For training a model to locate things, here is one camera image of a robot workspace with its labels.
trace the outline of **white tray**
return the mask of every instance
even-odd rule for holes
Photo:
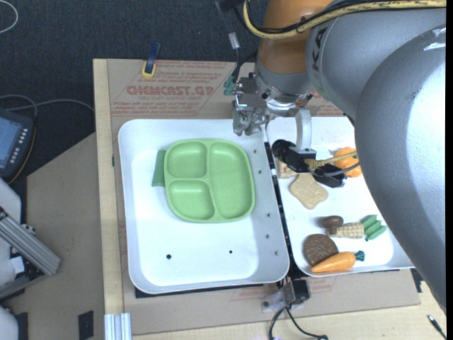
[[[244,219],[182,220],[168,206],[165,188],[151,187],[158,150],[199,138],[230,140],[246,151],[256,204]],[[129,273],[137,288],[161,294],[274,283],[286,275],[289,255],[262,135],[238,137],[232,120],[139,119],[121,127],[118,143]]]
[[[355,147],[354,129],[346,117],[313,117],[311,119],[311,146],[317,151],[317,159],[327,159],[342,147]],[[296,142],[296,120],[294,118],[277,118],[271,121],[266,129],[269,144],[278,139]],[[335,276],[338,274],[386,271],[398,268],[411,268],[413,264],[391,231],[387,231],[366,242],[365,239],[333,238],[339,251],[359,251],[365,253],[365,260],[357,263],[348,271],[341,273],[312,273],[311,266],[302,254],[302,244],[307,236],[315,233],[326,233],[317,225],[320,217],[341,215],[345,222],[356,222],[369,214],[377,214],[383,220],[363,175],[347,178],[341,188],[329,188],[328,198],[314,209],[306,209],[289,191],[289,185],[295,178],[279,178],[278,183],[282,196],[283,210],[287,222],[294,261],[299,269],[310,276]]]

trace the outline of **green plate handle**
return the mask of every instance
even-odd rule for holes
[[[163,186],[165,188],[164,179],[164,158],[166,150],[159,150],[157,152],[156,166],[154,167],[153,181],[151,186]]]

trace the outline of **screen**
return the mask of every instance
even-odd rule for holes
[[[20,123],[0,117],[0,169],[5,168],[21,128]]]

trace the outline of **black floor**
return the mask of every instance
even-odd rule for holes
[[[69,99],[92,106],[93,59],[144,59],[153,40],[162,43],[159,58],[164,60],[236,59],[212,0],[4,1],[16,7],[19,19],[13,29],[0,33],[0,96],[20,94],[36,103]],[[265,3],[253,1],[257,16]],[[12,9],[0,4],[0,30],[13,19]],[[226,19],[238,34],[243,56],[256,51],[257,37],[244,30],[232,10]],[[25,103],[0,100],[0,108]],[[13,188],[24,195],[27,175],[94,130],[93,112],[85,106],[40,106],[35,146]]]

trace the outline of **blue and yellow clamp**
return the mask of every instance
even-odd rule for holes
[[[156,58],[159,55],[161,43],[153,42],[149,51],[148,60],[143,63],[142,76],[146,79],[151,79],[156,73]]]

